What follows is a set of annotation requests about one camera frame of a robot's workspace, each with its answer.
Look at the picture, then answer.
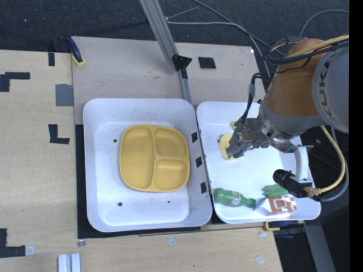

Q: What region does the green leafy toy vegetable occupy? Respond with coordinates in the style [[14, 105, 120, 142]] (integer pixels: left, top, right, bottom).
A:
[[261, 184, 290, 199]]

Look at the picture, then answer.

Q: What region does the yellow banana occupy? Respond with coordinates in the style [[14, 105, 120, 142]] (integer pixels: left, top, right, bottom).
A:
[[217, 120, 239, 161]]

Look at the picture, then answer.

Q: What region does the black cylinder on white bracket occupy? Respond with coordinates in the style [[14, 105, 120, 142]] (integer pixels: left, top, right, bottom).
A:
[[272, 145, 314, 199]]

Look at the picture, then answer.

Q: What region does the white plastic tray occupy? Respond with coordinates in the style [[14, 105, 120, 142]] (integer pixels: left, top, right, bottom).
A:
[[82, 97, 213, 233], [196, 100, 322, 226]]

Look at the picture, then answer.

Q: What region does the white and orange carton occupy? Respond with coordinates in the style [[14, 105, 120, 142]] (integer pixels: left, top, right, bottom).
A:
[[252, 195, 298, 217]]

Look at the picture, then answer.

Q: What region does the green plastic bottle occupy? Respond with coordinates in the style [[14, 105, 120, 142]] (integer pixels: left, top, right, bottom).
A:
[[213, 188, 257, 210]]

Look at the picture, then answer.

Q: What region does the yellow divided plate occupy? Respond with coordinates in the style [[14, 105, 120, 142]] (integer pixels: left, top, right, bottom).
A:
[[119, 124, 191, 193]]

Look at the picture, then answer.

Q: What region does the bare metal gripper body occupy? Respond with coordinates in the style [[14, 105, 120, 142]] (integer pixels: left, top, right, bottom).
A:
[[230, 118, 302, 153]]

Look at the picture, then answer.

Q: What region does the pale flat board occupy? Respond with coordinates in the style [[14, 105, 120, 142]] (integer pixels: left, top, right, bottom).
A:
[[70, 36, 273, 236]]

